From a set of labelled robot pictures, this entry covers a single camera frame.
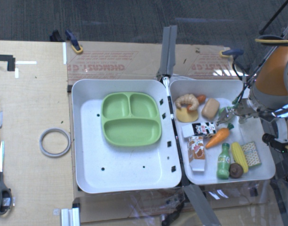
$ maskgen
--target dark floor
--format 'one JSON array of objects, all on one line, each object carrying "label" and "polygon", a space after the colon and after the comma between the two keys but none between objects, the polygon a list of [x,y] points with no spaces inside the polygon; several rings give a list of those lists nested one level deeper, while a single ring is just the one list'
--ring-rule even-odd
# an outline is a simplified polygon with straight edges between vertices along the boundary
[{"label": "dark floor", "polygon": [[[57,29],[78,40],[161,43],[178,26],[176,43],[245,50],[253,63],[264,48],[254,39],[286,0],[0,0],[0,40],[49,41]],[[265,31],[280,35],[288,4]]]}]

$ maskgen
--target metal ring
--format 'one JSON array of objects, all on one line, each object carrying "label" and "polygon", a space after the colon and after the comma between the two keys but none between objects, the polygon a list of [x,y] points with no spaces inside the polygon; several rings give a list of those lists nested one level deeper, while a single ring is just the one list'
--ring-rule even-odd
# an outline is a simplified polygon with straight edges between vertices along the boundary
[{"label": "metal ring", "polygon": [[[63,150],[60,153],[50,153],[44,149],[44,147],[42,145],[42,141],[43,141],[44,137],[50,132],[60,132],[61,134],[63,134],[67,138],[68,145],[65,148],[65,150]],[[71,137],[70,137],[69,133],[67,133],[66,131],[64,131],[61,128],[57,128],[57,127],[49,128],[49,129],[45,130],[40,136],[40,150],[44,155],[46,155],[48,157],[60,157],[60,156],[66,154],[68,152],[68,150],[70,149],[70,146],[71,146]]]}]

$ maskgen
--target corn cob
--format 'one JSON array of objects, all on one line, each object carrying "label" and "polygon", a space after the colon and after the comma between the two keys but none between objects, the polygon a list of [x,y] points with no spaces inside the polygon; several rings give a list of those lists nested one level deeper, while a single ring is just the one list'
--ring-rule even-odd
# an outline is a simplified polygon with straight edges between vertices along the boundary
[{"label": "corn cob", "polygon": [[238,142],[233,142],[231,144],[231,151],[235,162],[242,166],[243,173],[247,173],[248,163],[240,144]]}]

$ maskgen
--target green plate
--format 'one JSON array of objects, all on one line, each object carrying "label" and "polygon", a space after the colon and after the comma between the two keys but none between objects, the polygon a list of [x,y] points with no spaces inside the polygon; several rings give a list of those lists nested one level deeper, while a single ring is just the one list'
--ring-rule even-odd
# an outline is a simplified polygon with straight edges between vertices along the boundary
[{"label": "green plate", "polygon": [[101,122],[106,140],[118,146],[143,146],[161,136],[160,113],[154,99],[145,93],[118,92],[102,101]]}]

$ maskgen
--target scissors blade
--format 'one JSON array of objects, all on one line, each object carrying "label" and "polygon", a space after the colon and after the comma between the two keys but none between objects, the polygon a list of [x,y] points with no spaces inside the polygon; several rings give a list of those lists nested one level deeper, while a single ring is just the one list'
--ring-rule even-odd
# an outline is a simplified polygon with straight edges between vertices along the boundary
[{"label": "scissors blade", "polygon": [[1,146],[0,146],[0,172],[3,171],[3,163],[4,163],[4,141],[1,141]]}]

